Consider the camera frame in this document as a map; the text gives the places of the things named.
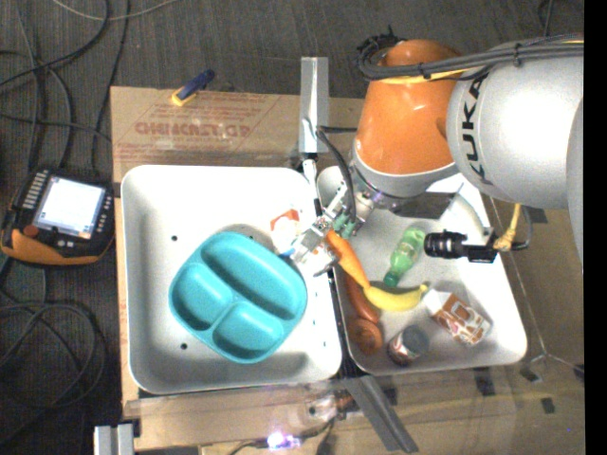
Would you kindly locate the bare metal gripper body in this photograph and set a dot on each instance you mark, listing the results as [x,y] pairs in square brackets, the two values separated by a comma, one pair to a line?
[334,209]

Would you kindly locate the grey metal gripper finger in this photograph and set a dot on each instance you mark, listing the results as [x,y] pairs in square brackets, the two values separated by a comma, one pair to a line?
[300,250]
[323,262]

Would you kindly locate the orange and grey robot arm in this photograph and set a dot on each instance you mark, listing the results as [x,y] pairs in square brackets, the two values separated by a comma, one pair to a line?
[408,121]

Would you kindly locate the orange carrot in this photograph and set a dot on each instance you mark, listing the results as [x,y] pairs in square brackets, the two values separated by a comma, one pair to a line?
[350,260]

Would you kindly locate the white and orange packet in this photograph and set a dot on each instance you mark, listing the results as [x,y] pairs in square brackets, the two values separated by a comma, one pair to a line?
[286,225]

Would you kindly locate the red sausage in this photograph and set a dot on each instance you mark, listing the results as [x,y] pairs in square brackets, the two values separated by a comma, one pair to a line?
[361,301]

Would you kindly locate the blue divided plate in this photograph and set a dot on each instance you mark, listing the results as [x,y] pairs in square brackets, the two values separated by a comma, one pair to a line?
[237,296]

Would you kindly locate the yellow banana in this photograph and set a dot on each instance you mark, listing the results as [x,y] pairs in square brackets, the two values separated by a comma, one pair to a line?
[396,299]

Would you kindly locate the green plastic bottle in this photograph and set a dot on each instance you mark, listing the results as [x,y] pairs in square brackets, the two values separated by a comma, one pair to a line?
[405,253]

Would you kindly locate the small brown can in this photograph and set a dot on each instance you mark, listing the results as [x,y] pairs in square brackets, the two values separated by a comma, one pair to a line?
[409,345]

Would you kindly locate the white and brown carton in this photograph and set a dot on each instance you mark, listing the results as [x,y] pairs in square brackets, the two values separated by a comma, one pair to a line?
[457,319]

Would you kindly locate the white plastic tray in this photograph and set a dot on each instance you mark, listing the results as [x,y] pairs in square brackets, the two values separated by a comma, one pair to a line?
[479,273]
[161,206]

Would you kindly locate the brown cardboard board red print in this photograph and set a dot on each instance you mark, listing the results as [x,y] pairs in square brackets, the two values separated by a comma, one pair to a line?
[199,131]

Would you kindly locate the black cylinder on white bracket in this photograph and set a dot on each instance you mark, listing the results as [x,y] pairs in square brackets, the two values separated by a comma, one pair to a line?
[446,245]

